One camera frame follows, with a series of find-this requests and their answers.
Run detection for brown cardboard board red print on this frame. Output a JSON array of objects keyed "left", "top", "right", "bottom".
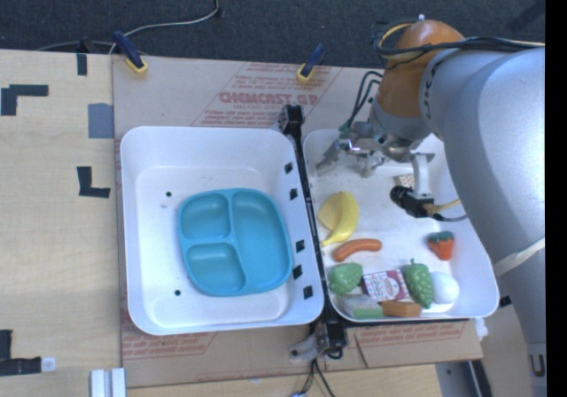
[{"left": 110, "top": 53, "right": 485, "bottom": 388}]

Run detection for green broccoli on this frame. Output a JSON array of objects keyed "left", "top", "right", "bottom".
[{"left": 327, "top": 261, "right": 365, "bottom": 297}]

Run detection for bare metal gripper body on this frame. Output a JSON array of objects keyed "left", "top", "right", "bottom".
[{"left": 339, "top": 120, "right": 427, "bottom": 166}]

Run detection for red strawberry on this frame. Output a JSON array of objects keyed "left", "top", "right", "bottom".
[{"left": 427, "top": 230, "right": 456, "bottom": 262}]

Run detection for pink carton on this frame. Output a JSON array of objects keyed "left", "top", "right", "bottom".
[{"left": 360, "top": 269, "right": 411, "bottom": 304}]

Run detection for black cylinder on white bracket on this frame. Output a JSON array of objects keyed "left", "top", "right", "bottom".
[{"left": 389, "top": 151, "right": 438, "bottom": 219}]

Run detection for orange sausage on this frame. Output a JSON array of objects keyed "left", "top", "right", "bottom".
[{"left": 332, "top": 237, "right": 384, "bottom": 264}]

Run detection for white egg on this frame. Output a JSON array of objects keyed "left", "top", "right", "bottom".
[{"left": 430, "top": 270, "right": 461, "bottom": 305}]

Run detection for yellow banana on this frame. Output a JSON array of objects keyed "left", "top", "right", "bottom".
[{"left": 316, "top": 191, "right": 361, "bottom": 248}]

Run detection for blue divided plate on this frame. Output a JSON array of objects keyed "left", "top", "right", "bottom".
[{"left": 176, "top": 187, "right": 295, "bottom": 298}]

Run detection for thin black and white rod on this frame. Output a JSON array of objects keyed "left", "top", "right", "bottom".
[{"left": 288, "top": 128, "right": 338, "bottom": 363}]

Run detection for white and green block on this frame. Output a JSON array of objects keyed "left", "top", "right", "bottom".
[{"left": 339, "top": 293, "right": 384, "bottom": 321}]

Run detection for green grapes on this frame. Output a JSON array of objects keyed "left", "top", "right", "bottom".
[{"left": 400, "top": 258, "right": 436, "bottom": 310}]

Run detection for black block with thin wires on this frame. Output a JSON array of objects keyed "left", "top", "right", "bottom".
[
  {"left": 315, "top": 319, "right": 349, "bottom": 359},
  {"left": 277, "top": 104, "right": 307, "bottom": 136}
]

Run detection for white plastic tray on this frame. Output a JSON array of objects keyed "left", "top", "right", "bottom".
[
  {"left": 302, "top": 128, "right": 501, "bottom": 324},
  {"left": 119, "top": 125, "right": 326, "bottom": 337}
]

